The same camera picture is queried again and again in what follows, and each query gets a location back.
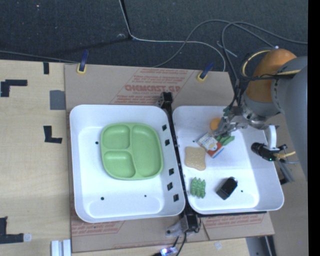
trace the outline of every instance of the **small package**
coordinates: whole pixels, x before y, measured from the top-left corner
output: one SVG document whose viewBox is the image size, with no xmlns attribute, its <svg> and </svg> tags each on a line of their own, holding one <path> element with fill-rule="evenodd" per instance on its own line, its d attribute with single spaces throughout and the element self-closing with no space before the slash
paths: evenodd
<svg viewBox="0 0 320 256">
<path fill-rule="evenodd" d="M 197 143 L 205 149 L 211 158 L 215 158 L 223 149 L 224 146 L 218 142 L 209 132 L 202 135 Z"/>
</svg>

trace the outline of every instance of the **cardboard box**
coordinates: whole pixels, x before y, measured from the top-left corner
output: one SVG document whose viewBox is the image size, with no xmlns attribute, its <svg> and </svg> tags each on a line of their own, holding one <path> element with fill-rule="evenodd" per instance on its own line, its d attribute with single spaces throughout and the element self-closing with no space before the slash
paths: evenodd
<svg viewBox="0 0 320 256">
<path fill-rule="evenodd" d="M 76 64 L 64 65 L 71 241 L 74 253 L 171 245 L 175 237 L 166 237 L 166 229 L 178 222 L 179 216 L 102 223 L 87 223 L 77 216 L 74 207 L 69 126 L 72 108 L 82 104 L 158 105 L 161 92 L 172 92 L 173 109 L 190 105 L 227 106 L 233 99 L 228 73 L 210 71 L 206 80 L 199 82 L 199 72 L 201 71 L 87 65 L 86 73 L 80 75 Z M 268 212 L 204 217 L 201 222 L 199 233 L 188 236 L 188 243 L 274 234 Z"/>
</svg>

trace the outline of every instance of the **blue clip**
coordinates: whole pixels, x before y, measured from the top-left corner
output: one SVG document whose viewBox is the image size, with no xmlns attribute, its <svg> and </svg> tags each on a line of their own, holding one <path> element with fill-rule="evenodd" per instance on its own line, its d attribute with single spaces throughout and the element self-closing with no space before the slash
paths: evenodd
<svg viewBox="0 0 320 256">
<path fill-rule="evenodd" d="M 206 66 L 206 68 L 204 69 L 204 71 L 202 71 L 201 73 L 198 74 L 198 76 L 196 77 L 196 79 L 197 79 L 199 82 L 203 82 L 203 81 L 206 79 L 208 72 L 211 71 L 213 67 L 214 67 L 214 63 L 211 62 L 208 66 Z"/>
<path fill-rule="evenodd" d="M 84 50 L 84 52 L 82 54 L 81 62 L 78 64 L 78 67 L 76 69 L 76 71 L 79 75 L 84 75 L 86 73 L 86 70 L 87 70 L 86 63 L 87 63 L 87 59 L 88 59 L 88 54 L 89 54 L 89 51 Z"/>
</svg>

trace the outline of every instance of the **green plate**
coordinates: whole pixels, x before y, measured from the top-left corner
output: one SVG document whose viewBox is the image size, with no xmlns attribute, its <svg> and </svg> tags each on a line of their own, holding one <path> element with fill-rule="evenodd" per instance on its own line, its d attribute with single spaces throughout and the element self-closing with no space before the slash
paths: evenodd
<svg viewBox="0 0 320 256">
<path fill-rule="evenodd" d="M 105 171 L 116 179 L 144 180 L 163 169 L 158 133 L 143 123 L 115 123 L 106 126 L 100 138 Z"/>
</svg>

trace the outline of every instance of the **white tray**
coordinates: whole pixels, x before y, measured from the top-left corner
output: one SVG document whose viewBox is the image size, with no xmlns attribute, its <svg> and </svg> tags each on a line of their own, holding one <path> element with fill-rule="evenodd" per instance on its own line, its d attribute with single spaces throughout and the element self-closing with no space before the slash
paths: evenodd
<svg viewBox="0 0 320 256">
<path fill-rule="evenodd" d="M 210 131 L 210 122 L 223 115 L 222 106 L 180 106 L 173 112 L 174 128 L 190 206 L 204 215 L 272 211 L 282 207 L 284 195 L 273 162 L 262 159 L 251 150 L 254 142 L 267 140 L 261 130 L 248 127 L 232 135 L 234 141 L 227 144 L 215 158 L 205 154 L 203 171 L 185 165 L 185 148 L 199 147 L 196 140 Z M 189 193 L 194 177 L 205 180 L 206 195 L 198 198 Z M 238 186 L 229 198 L 223 200 L 216 193 L 221 183 L 234 177 Z"/>
<path fill-rule="evenodd" d="M 160 138 L 163 170 L 145 180 L 120 180 L 103 166 L 103 128 L 116 123 L 142 123 Z M 70 113 L 74 204 L 89 223 L 176 216 L 185 197 L 166 113 L 156 106 L 79 105 Z"/>
</svg>

